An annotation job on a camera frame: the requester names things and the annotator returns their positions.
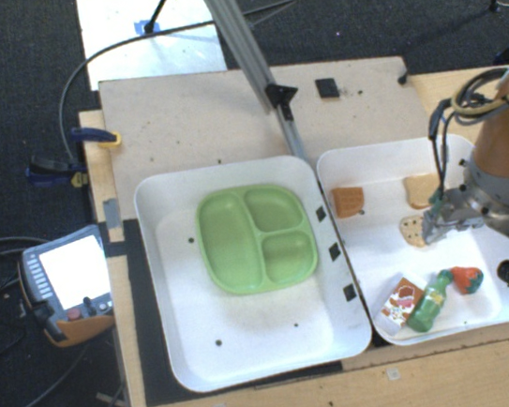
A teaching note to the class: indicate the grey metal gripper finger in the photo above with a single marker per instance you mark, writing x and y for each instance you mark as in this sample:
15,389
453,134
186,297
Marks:
430,229
449,228

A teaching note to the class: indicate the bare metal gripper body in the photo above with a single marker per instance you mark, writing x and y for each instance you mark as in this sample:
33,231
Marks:
478,210

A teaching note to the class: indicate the tan dotted biscuit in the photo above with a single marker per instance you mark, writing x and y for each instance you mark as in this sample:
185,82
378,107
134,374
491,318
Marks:
411,230

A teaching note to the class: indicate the tan bread slice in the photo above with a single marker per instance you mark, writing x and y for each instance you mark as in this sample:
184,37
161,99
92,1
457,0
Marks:
419,192

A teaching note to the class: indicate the white plastic tray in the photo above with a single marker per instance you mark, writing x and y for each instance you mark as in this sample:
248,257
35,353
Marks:
384,245
255,335

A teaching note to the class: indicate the red and green strawberry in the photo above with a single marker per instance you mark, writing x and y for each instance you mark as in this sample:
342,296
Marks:
469,280

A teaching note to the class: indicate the green bottle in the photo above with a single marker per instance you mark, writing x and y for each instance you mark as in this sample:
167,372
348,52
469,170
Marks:
427,307

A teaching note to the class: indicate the white and brown carton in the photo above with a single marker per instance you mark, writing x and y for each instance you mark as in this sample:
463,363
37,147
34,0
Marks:
399,301

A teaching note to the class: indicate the orange bread slice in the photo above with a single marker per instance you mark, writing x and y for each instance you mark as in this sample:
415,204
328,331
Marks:
348,202

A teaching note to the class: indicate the black block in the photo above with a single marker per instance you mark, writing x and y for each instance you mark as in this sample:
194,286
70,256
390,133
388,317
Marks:
327,87

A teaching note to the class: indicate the green divided plate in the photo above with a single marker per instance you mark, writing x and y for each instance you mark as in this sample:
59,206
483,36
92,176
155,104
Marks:
227,244

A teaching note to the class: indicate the pale flat board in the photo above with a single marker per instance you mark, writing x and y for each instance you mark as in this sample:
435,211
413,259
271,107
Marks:
185,123

